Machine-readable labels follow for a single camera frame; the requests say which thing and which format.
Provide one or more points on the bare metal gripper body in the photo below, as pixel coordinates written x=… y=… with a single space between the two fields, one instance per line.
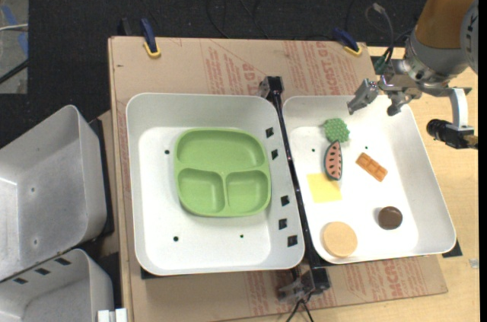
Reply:
x=403 y=78

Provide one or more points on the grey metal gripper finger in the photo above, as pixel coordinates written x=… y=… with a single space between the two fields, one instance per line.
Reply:
x=361 y=96
x=397 y=104

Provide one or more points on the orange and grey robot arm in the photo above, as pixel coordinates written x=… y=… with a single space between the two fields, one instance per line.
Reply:
x=449 y=12

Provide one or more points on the green grapes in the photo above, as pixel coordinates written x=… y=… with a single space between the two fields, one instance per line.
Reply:
x=336 y=129

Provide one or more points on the orange waffle biscuit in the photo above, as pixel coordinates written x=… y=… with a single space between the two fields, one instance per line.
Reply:
x=371 y=167

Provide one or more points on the watermelon slice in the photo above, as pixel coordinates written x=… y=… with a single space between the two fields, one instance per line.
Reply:
x=333 y=162

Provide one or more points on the white plastic tray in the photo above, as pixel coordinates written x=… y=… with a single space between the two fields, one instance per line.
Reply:
x=403 y=191
x=64 y=294
x=45 y=191
x=160 y=244

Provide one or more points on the yellow cheese slice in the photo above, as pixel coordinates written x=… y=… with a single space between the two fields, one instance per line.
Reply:
x=323 y=189

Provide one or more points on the thin black rod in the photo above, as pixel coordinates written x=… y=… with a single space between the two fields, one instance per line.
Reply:
x=295 y=176

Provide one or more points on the brown round biscuit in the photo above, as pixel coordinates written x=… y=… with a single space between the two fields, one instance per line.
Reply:
x=390 y=217

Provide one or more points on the tan round biscuit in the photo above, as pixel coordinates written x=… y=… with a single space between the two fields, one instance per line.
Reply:
x=339 y=240

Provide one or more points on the brown cardboard board red print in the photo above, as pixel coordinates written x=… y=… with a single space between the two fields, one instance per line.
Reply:
x=213 y=61

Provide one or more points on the green divided plate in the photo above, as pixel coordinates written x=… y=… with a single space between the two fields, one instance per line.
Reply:
x=222 y=160

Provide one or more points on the black cylinder on white bracket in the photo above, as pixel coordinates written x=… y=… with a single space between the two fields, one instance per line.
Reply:
x=452 y=132

